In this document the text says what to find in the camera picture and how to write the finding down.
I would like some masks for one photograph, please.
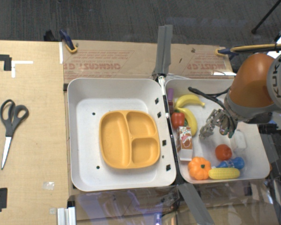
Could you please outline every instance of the white tray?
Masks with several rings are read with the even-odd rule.
[[[173,183],[175,162],[163,95],[157,82],[77,78],[68,86],[68,107],[71,177],[79,190],[161,187]],[[143,111],[153,117],[161,146],[155,164],[138,169],[116,169],[105,163],[99,145],[99,122],[105,113],[115,110]]]
[[[184,94],[190,94],[188,87],[197,88],[204,93],[217,93],[226,90],[232,84],[232,80],[228,79],[171,79],[166,82],[166,91],[169,88],[174,89],[174,101]],[[226,94],[218,97],[224,100]],[[235,135],[229,139],[219,133],[219,128],[214,128],[214,134],[206,139],[199,139],[200,128],[205,125],[206,119],[213,109],[221,108],[217,103],[212,102],[202,96],[201,101],[205,103],[205,107],[200,105],[187,105],[198,122],[198,132],[192,138],[193,140],[193,157],[204,157],[211,162],[211,166],[217,166],[220,161],[215,156],[215,148],[221,143],[225,143],[231,147],[233,157],[242,157],[245,161],[245,167],[240,170],[240,177],[234,180],[253,180],[263,179],[270,172],[269,162],[266,152],[258,131],[257,125],[239,122]],[[182,177],[193,184],[224,182],[227,180],[195,180],[188,173],[188,161],[179,161],[179,168]]]

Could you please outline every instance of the yellow divided plate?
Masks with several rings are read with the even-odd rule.
[[[101,154],[111,167],[141,168],[153,165],[159,159],[157,127],[145,112],[106,113],[100,120],[99,136]]]

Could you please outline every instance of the scissors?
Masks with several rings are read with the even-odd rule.
[[[6,104],[11,103],[9,110],[8,110],[8,118],[4,119],[3,118],[3,110],[6,106]],[[19,117],[19,113],[21,111],[24,111],[24,115],[22,117]],[[3,157],[2,157],[2,165],[1,165],[1,169],[3,169],[4,164],[6,162],[6,158],[7,158],[7,154],[9,151],[9,146],[11,143],[11,139],[14,135],[14,132],[16,130],[16,128],[20,125],[21,122],[23,122],[29,115],[29,111],[27,109],[27,107],[25,107],[24,105],[18,105],[16,106],[14,101],[11,99],[6,100],[1,108],[0,108],[0,117],[1,120],[6,128],[6,133],[5,133],[5,145],[4,145],[4,151],[3,151]]]

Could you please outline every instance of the dark gray floor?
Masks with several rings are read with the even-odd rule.
[[[173,24],[172,43],[233,47],[268,44],[281,30],[281,3],[253,35],[251,30],[278,0],[0,0],[0,39],[59,39],[156,43],[158,26]],[[245,56],[231,61],[235,71]]]

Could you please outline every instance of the corn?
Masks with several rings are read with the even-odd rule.
[[[212,168],[209,170],[208,175],[211,179],[233,179],[238,178],[240,171],[233,167]]]

